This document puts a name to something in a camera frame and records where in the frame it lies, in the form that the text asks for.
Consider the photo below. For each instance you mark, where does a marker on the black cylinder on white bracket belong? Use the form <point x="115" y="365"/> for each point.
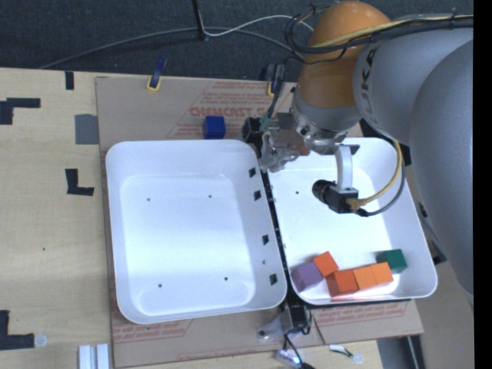
<point x="338" y="198"/>

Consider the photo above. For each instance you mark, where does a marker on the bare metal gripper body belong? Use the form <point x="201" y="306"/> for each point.
<point x="292" y="138"/>

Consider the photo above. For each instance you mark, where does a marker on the blue cube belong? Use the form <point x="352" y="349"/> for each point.
<point x="213" y="127"/>

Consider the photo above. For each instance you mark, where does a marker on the red-orange cube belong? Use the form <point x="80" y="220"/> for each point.
<point x="344" y="282"/>

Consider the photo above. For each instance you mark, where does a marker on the green cube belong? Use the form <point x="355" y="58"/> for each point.
<point x="395" y="260"/>

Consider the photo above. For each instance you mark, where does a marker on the orange cube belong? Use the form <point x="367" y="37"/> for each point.
<point x="365" y="277"/>
<point x="326" y="263"/>
<point x="382" y="272"/>

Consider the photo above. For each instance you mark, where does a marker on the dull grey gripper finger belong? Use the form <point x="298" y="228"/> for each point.
<point x="282" y="160"/>
<point x="266" y="156"/>

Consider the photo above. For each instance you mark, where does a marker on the purple cube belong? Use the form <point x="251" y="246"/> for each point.
<point x="306" y="276"/>

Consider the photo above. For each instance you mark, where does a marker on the white plastic tray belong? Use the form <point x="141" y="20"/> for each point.
<point x="338" y="237"/>
<point x="184" y="229"/>

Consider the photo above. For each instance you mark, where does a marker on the brown cardboard board red print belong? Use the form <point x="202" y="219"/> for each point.
<point x="153" y="106"/>

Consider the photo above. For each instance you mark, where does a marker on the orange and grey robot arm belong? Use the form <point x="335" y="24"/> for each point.
<point x="423" y="102"/>

